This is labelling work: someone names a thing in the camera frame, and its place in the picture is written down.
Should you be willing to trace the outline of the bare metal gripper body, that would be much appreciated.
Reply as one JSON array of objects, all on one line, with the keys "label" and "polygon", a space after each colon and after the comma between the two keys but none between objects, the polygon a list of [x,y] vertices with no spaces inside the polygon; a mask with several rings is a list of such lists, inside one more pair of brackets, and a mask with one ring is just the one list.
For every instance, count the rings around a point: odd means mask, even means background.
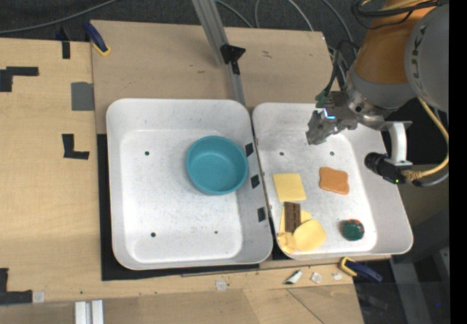
[{"label": "bare metal gripper body", "polygon": [[324,121],[332,131],[354,130],[358,124],[381,130],[385,111],[364,99],[359,92],[331,91],[324,103]]}]

